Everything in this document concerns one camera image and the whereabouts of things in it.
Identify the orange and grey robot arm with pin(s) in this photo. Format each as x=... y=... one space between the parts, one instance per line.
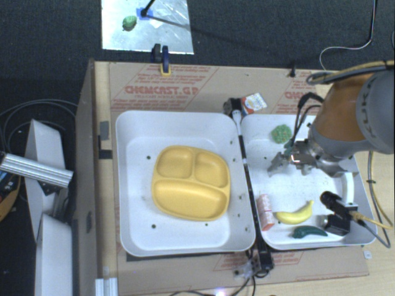
x=342 y=116

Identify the black cylinder on white bracket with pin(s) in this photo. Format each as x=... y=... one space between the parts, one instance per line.
x=338 y=208

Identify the yellow divided plate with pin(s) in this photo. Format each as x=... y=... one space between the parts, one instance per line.
x=191 y=183

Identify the white carton with fruit print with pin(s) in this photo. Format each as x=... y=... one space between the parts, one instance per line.
x=254 y=103

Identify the green bumpy toy fruit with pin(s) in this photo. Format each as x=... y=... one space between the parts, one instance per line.
x=129 y=23

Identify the white plastic tray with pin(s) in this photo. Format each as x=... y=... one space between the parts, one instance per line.
x=296 y=183
x=185 y=239

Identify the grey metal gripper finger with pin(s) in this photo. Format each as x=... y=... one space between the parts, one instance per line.
x=277 y=163
x=306 y=169

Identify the dark green pepper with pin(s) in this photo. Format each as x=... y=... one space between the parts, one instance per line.
x=310 y=232

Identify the yellow banana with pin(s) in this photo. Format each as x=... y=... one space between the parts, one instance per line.
x=293 y=217

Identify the brown cardboard board red print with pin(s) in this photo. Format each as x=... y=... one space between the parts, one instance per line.
x=191 y=85

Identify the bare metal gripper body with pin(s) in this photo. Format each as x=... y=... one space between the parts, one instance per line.
x=304 y=156

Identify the thin black and white rod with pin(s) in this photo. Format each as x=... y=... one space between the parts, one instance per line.
x=247 y=168

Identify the pink and white carton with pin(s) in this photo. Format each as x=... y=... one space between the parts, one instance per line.
x=265 y=210

